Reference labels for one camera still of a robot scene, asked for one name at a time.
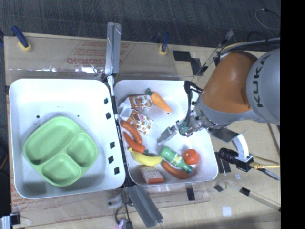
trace gray carpet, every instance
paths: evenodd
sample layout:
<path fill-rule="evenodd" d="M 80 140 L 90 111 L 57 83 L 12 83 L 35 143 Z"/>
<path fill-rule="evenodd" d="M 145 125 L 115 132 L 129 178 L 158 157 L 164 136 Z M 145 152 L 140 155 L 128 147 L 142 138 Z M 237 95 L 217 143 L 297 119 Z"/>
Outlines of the gray carpet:
<path fill-rule="evenodd" d="M 238 42 L 278 37 L 281 0 L 0 0 L 0 15 L 5 35 L 13 35 L 10 28 L 17 25 L 25 32 L 105 38 L 105 25 L 116 22 L 122 40 L 151 42 L 166 31 L 169 44 L 215 47 L 229 29 Z M 0 145 L 8 152 L 2 48 Z"/>

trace toy sausage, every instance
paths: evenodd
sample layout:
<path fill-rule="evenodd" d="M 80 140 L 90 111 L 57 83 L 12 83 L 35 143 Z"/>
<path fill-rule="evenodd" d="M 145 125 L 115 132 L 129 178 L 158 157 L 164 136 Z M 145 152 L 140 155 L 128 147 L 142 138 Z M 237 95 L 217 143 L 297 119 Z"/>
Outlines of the toy sausage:
<path fill-rule="evenodd" d="M 122 121 L 121 122 L 121 127 L 123 127 L 124 129 L 126 129 L 127 131 L 130 132 L 130 134 L 133 136 L 134 140 L 139 143 L 142 144 L 143 140 L 141 138 L 140 133 L 138 132 L 138 130 L 136 128 L 134 128 L 130 123 L 128 123 L 127 121 Z"/>
<path fill-rule="evenodd" d="M 176 178 L 187 179 L 189 177 L 189 174 L 186 171 L 177 170 L 166 161 L 163 161 L 161 165 L 168 173 Z"/>
<path fill-rule="evenodd" d="M 139 153 L 144 153 L 146 147 L 142 144 L 137 143 L 134 141 L 126 132 L 123 132 L 124 137 L 128 145 L 133 149 L 133 151 L 139 152 Z"/>

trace white sticker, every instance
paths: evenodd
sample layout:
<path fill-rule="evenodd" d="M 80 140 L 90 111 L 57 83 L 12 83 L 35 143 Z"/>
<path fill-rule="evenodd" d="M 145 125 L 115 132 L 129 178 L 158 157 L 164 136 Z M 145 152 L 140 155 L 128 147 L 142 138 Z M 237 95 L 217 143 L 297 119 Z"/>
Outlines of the white sticker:
<path fill-rule="evenodd" d="M 225 217 L 232 216 L 231 207 L 230 206 L 223 206 L 223 216 L 225 216 Z"/>

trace white tray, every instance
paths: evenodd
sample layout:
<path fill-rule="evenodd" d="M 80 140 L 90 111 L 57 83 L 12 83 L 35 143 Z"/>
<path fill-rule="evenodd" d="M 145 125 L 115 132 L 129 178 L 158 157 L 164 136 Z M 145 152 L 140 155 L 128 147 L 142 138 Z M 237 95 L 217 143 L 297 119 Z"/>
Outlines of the white tray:
<path fill-rule="evenodd" d="M 15 187 L 23 197 L 35 199 L 96 192 L 115 189 L 124 183 L 122 153 L 109 90 L 104 83 L 96 80 L 20 79 L 12 83 L 9 94 Z M 99 150 L 93 166 L 68 187 L 48 183 L 23 155 L 23 145 L 31 133 L 59 115 L 77 122 L 93 138 Z"/>
<path fill-rule="evenodd" d="M 163 145 L 158 145 L 156 139 L 167 127 L 174 125 L 177 120 L 182 120 L 186 116 L 188 101 L 183 85 L 184 81 L 122 80 L 114 87 L 118 106 L 129 95 L 144 94 L 145 90 L 150 88 L 152 92 L 159 93 L 172 109 L 173 112 L 168 114 L 159 107 L 153 105 L 149 110 L 141 111 L 142 114 L 153 120 L 153 125 L 149 132 L 146 135 L 142 135 L 143 144 L 150 153 L 158 154 L 160 152 Z M 193 99 L 196 100 L 197 97 L 198 95 L 194 93 Z M 157 165 L 156 167 L 164 177 L 163 184 L 202 182 L 216 178 L 218 166 L 211 138 L 206 130 L 198 131 L 190 137 L 176 134 L 171 140 L 167 141 L 165 145 L 179 154 L 183 154 L 186 149 L 193 148 L 198 152 L 200 159 L 197 165 L 193 165 L 193 171 L 189 174 L 189 178 L 183 180 L 173 177 L 167 173 L 161 165 Z M 124 148 L 131 178 L 138 185 L 148 186 L 139 172 L 140 164 L 132 158 L 131 153 L 127 150 L 128 145 L 125 141 Z"/>

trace bottle label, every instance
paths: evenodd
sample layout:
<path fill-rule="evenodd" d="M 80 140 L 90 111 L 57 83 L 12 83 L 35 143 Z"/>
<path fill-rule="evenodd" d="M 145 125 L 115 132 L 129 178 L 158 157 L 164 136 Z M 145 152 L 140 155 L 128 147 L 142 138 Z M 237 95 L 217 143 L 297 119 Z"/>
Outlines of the bottle label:
<path fill-rule="evenodd" d="M 172 164 L 177 166 L 182 160 L 182 157 L 179 154 L 175 154 L 175 157 L 172 160 Z"/>

